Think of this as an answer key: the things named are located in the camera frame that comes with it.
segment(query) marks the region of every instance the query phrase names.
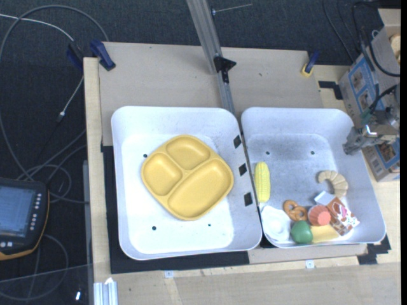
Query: display screen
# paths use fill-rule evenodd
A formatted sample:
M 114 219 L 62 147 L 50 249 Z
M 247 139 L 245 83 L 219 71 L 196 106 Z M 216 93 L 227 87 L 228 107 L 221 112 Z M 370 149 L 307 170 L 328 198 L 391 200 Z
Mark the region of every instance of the display screen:
M 0 186 L 0 235 L 25 237 L 35 190 Z

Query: brown pretzel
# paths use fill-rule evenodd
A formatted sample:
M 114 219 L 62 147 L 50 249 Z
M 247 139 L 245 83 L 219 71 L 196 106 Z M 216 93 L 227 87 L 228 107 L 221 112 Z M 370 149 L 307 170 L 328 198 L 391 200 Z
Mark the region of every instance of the brown pretzel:
M 303 206 L 299 206 L 297 202 L 286 200 L 282 207 L 291 220 L 308 220 L 307 210 Z

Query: dark background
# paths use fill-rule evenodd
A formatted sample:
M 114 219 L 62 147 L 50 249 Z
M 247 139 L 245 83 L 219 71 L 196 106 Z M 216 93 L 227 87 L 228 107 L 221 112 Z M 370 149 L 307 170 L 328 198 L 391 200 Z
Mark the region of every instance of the dark background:
M 369 35 L 380 29 L 377 8 L 401 8 L 401 0 L 372 0 L 359 5 L 352 18 L 352 6 L 360 0 L 325 0 L 326 13 L 344 44 L 335 34 L 322 7 L 322 0 L 209 0 L 224 11 L 215 16 L 221 46 L 282 50 L 320 51 L 318 64 L 350 65 L 359 55 L 357 31 Z M 63 4 L 96 19 L 110 41 L 130 43 L 199 45 L 185 0 L 0 0 L 0 13 L 19 16 L 39 6 Z M 49 9 L 29 18 L 42 20 L 68 32 L 91 56 L 89 42 L 105 40 L 98 28 L 84 16 L 69 10 Z M 13 20 L 0 17 L 0 40 Z M 0 62 L 0 114 L 10 144 L 22 165 L 40 165 L 85 129 L 83 90 L 75 96 L 64 120 L 57 115 L 81 79 L 80 71 L 66 58 L 69 41 L 59 31 L 40 24 L 21 22 L 11 33 Z M 82 137 L 55 160 L 58 164 Z M 67 198 L 83 200 L 82 164 L 86 149 L 75 154 L 64 168 L 72 179 Z M 0 135 L 0 177 L 15 179 L 22 173 Z M 38 180 L 46 180 L 45 170 Z M 50 183 L 54 191 L 67 186 L 67 177 L 56 174 Z M 69 267 L 86 264 L 84 206 L 60 201 L 53 203 L 46 233 L 56 237 L 69 254 Z M 36 254 L 0 262 L 0 280 L 33 274 Z M 54 242 L 43 239 L 39 272 L 61 269 L 64 256 Z

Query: yellow corn cob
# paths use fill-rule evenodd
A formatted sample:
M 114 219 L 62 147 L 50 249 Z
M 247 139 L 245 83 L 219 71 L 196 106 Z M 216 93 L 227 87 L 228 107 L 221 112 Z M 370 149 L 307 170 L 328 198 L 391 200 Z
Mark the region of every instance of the yellow corn cob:
M 259 202 L 267 202 L 270 199 L 270 171 L 264 161 L 256 164 L 254 169 L 254 185 Z

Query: black device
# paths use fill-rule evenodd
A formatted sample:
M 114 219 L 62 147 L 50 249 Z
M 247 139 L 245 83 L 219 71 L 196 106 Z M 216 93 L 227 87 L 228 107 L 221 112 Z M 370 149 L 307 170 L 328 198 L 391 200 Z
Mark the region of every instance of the black device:
M 0 178 L 0 261 L 35 251 L 49 207 L 44 183 Z

